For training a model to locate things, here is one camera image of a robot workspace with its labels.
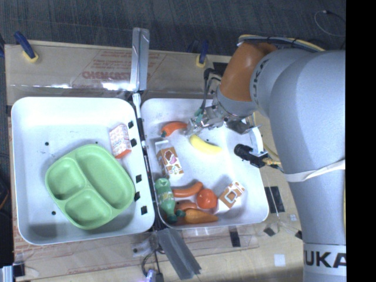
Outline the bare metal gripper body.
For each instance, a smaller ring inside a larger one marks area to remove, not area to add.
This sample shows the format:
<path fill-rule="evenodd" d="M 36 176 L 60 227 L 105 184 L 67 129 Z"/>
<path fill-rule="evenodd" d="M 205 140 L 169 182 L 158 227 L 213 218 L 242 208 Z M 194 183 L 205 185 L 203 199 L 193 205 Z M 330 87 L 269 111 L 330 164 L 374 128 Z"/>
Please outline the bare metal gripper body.
<path fill-rule="evenodd" d="M 200 111 L 197 117 L 197 124 L 202 129 L 213 129 L 222 127 L 225 122 L 234 121 L 235 119 L 236 117 L 227 112 L 222 106 L 211 105 Z"/>

